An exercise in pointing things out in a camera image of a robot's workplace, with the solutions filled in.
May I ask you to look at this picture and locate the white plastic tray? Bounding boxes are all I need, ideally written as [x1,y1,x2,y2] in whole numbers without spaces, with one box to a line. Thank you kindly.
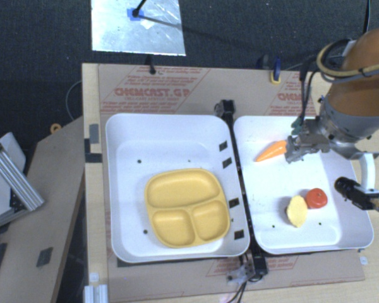
[232,115,375,256]
[105,112,251,264]

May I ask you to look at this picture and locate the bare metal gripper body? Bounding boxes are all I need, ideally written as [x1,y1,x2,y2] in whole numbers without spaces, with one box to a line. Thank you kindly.
[295,117,335,158]

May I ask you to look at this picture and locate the yellow potato slice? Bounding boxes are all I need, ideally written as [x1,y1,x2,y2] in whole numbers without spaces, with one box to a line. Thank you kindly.
[286,195,309,229]

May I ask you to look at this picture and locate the brown cardboard board red print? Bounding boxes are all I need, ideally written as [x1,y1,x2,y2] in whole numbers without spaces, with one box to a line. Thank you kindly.
[97,63,366,290]

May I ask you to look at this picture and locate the red tomato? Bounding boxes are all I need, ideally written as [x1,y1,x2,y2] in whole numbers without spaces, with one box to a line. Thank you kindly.
[304,187,329,210]

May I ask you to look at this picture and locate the yellow divided plate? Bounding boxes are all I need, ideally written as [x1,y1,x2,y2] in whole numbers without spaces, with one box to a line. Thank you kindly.
[144,167,231,249]

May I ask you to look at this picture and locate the thin black rod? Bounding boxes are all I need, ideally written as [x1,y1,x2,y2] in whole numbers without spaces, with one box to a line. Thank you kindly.
[224,114,262,260]

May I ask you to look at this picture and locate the orange carrot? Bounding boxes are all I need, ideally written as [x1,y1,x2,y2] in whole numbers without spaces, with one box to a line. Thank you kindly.
[255,140,288,163]

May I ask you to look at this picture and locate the black block with wires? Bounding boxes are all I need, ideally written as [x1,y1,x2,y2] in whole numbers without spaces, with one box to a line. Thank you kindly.
[251,253,269,277]
[214,98,237,117]

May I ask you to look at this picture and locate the black cylinder on white bracket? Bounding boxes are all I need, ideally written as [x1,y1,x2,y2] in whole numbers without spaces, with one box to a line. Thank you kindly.
[334,152,379,211]

